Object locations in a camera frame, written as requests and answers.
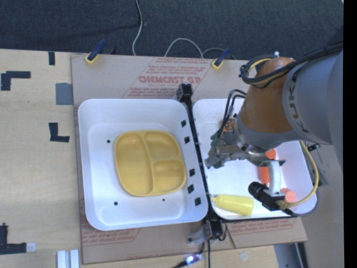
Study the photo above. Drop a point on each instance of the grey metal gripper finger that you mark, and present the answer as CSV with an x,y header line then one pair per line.
x,y
223,162
209,162

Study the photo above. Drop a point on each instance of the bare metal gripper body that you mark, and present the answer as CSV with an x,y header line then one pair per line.
x,y
234,149

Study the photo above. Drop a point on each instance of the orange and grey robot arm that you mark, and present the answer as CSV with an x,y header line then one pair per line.
x,y
306,93

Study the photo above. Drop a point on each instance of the thin black rod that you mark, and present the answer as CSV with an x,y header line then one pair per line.
x,y
198,149

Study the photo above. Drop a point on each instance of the white plastic tray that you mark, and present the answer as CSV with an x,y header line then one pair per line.
x,y
97,177
237,180

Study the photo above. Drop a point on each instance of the yellow squeeze bottle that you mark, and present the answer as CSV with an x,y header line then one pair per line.
x,y
237,204

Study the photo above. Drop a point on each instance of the orange toy sausage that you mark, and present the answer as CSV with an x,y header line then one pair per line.
x,y
290,195

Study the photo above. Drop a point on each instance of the yellow divided plate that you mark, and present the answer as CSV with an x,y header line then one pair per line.
x,y
134,163

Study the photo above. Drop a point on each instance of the brown cardboard board red print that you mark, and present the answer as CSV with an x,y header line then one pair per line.
x,y
111,77

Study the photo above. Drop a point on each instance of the black cylinder on white bracket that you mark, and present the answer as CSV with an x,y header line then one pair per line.
x,y
265,195

